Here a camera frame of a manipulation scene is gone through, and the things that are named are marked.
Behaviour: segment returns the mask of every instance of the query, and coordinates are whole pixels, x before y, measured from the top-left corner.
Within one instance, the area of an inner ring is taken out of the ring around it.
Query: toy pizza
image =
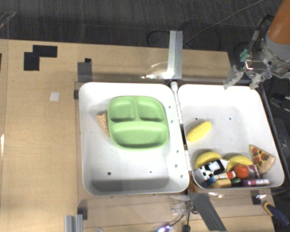
[[[250,150],[253,155],[253,161],[258,167],[259,174],[264,174],[273,166],[275,162],[275,157],[267,153],[266,151],[250,145]]]

